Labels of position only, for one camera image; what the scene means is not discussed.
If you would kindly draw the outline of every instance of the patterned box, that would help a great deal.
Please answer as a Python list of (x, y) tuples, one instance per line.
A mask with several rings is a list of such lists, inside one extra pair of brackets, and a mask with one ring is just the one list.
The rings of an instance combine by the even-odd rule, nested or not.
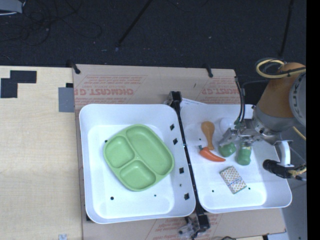
[(242, 177), (239, 175), (238, 171), (235, 167), (230, 166), (222, 171), (220, 171), (220, 175), (223, 178), (224, 182), (231, 190), (232, 194), (243, 190), (247, 184), (244, 182)]

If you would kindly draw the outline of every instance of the yellow cable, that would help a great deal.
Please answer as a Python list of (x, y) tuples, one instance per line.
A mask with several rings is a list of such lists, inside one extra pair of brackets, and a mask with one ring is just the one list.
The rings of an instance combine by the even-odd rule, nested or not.
[(307, 141), (307, 138), (295, 126), (293, 126), (292, 128), (304, 141)]
[[(269, 62), (273, 62), (273, 63), (278, 63), (280, 65), (284, 65), (285, 63), (279, 59), (266, 59), (266, 60), (263, 60), (261, 62), (259, 62), (256, 67), (255, 67), (255, 70), (256, 72), (264, 77), (264, 78), (269, 78), (269, 79), (278, 79), (278, 78), (285, 78), (288, 76), (288, 73), (283, 73), (283, 74), (276, 74), (276, 75), (273, 75), (273, 74), (266, 74), (266, 73), (263, 73), (261, 70), (260, 70), (260, 67), (261, 65), (264, 65), (266, 63), (269, 63)], [(303, 72), (306, 72), (306, 69), (301, 69), (301, 70), (297, 70), (297, 71), (294, 71), (294, 72), (291, 72), (290, 75), (295, 75), (295, 74), (301, 74)]]

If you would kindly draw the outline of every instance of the white tray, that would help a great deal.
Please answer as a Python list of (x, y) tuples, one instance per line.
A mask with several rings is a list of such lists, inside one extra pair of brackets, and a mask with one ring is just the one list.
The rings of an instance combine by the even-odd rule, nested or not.
[[(79, 121), (85, 208), (92, 221), (108, 224), (184, 217), (194, 211), (194, 190), (177, 113), (173, 108), (164, 104), (89, 104), (81, 109)], [(105, 140), (134, 124), (150, 127), (174, 156), (174, 168), (170, 174), (154, 186), (138, 192), (127, 189), (118, 180), (103, 156)]]
[[(251, 105), (245, 106), (245, 118), (253, 114)], [(255, 142), (251, 152), (251, 163), (239, 165), (237, 153), (226, 157), (224, 162), (212, 162), (199, 155), (199, 145), (205, 147), (207, 140), (201, 131), (201, 123), (211, 121), (215, 125), (213, 134), (214, 153), (218, 151), (218, 141), (224, 130), (220, 128), (222, 119), (230, 123), (239, 116), (238, 104), (190, 104), (181, 109), (185, 140), (192, 165), (199, 202), (210, 213), (282, 208), (292, 201), (292, 193), (286, 179), (280, 178), (263, 168), (266, 159), (279, 161), (275, 148), (265, 141)], [(236, 194), (227, 187), (219, 172), (234, 166), (247, 187)]]

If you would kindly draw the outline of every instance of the dark floor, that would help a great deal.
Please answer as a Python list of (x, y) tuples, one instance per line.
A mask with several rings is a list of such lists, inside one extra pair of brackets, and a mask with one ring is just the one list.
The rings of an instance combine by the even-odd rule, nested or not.
[(0, 16), (0, 65), (207, 63), (235, 69), (242, 84), (261, 79), (262, 58), (306, 64), (307, 0), (152, 0), (120, 40), (147, 1), (27, 0), (22, 13)]

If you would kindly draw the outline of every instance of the green plate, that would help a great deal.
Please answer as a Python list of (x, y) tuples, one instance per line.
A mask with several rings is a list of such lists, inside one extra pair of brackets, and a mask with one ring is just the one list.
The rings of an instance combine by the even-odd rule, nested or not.
[(166, 144), (143, 124), (131, 125), (108, 139), (103, 156), (116, 177), (132, 191), (152, 187), (175, 166)]

